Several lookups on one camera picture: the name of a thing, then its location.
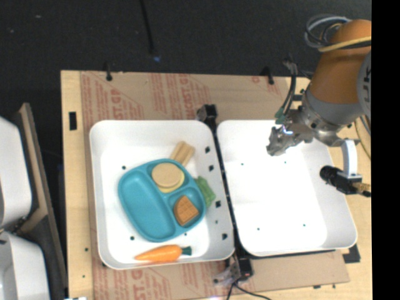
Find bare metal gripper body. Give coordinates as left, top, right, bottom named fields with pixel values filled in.
left=282, top=104, right=346, bottom=147

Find white plastic tray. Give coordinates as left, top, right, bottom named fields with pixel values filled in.
left=216, top=119, right=358, bottom=258
left=89, top=119, right=236, bottom=270

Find green lettuce leaf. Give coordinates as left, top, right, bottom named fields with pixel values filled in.
left=194, top=176, right=217, bottom=209

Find tan bread sticks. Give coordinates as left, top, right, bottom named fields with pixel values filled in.
left=169, top=141, right=196, bottom=168

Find brown cardboard board red print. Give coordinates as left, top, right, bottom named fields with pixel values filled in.
left=79, top=71, right=351, bottom=300

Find brown waffle piece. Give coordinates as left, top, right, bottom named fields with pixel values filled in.
left=173, top=194, right=200, bottom=226

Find round tan biscuit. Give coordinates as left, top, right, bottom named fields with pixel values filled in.
left=151, top=162, right=186, bottom=194

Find blue divided plate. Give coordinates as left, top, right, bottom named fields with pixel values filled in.
left=117, top=158, right=208, bottom=243

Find orange carrot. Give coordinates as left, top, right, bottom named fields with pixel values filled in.
left=134, top=244, right=193, bottom=263

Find black cylinder on white bracket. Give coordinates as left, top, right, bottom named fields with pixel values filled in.
left=319, top=139, right=372, bottom=197

